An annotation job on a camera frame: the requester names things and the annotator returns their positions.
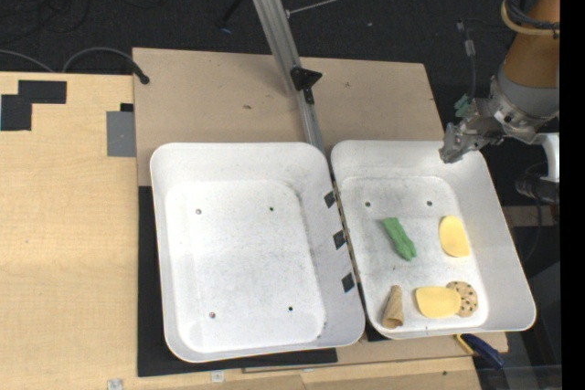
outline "green pepper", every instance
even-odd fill
[[[413,257],[417,256],[417,249],[406,235],[404,227],[402,227],[398,218],[386,218],[382,220],[382,225],[384,225],[388,236],[394,243],[394,248],[402,258],[411,261]]]

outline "black bracket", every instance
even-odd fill
[[[303,90],[304,100],[309,104],[314,104],[313,91],[311,87],[323,76],[323,73],[313,70],[303,69],[302,67],[293,67],[291,70],[292,83],[297,91]]]

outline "yellow potato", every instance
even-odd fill
[[[460,294],[443,286],[423,286],[417,288],[414,294],[420,313],[432,319],[457,313],[461,304]]]
[[[467,257],[469,244],[463,224],[457,216],[444,216],[439,223],[439,240],[442,249],[453,257]]]

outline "wooden table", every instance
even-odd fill
[[[0,94],[16,94],[20,79],[68,83],[66,104],[33,104],[30,132],[0,132],[2,387],[103,390],[122,379],[123,389],[339,390],[391,379],[393,388],[480,388],[472,358],[449,336],[360,341],[338,349],[335,365],[232,369],[217,375],[223,383],[209,372],[137,377],[137,186],[150,184],[149,151],[177,132],[201,142],[301,141],[303,132],[269,56],[136,49],[134,58],[150,88],[129,76],[0,73]],[[422,65],[303,65],[325,73],[314,93],[328,150],[347,138],[442,137]],[[185,95],[181,82],[196,92]],[[137,158],[107,155],[106,112],[123,102],[136,105]],[[165,115],[150,112],[161,106]],[[504,333],[482,337],[507,350]]]

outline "white tray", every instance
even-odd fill
[[[332,166],[346,216],[367,317],[388,338],[462,332],[520,331],[536,317],[530,288],[518,260],[492,179],[480,153],[443,163],[442,142],[340,142]],[[446,255],[439,241],[442,216],[458,216],[471,256]],[[381,220],[396,216],[416,246],[411,262],[396,253]],[[429,319],[414,290],[463,280],[477,290],[479,308],[470,317]],[[403,291],[404,325],[382,326],[393,284]]]
[[[166,342],[188,362],[343,346],[364,311],[324,156],[169,143],[151,159]]]

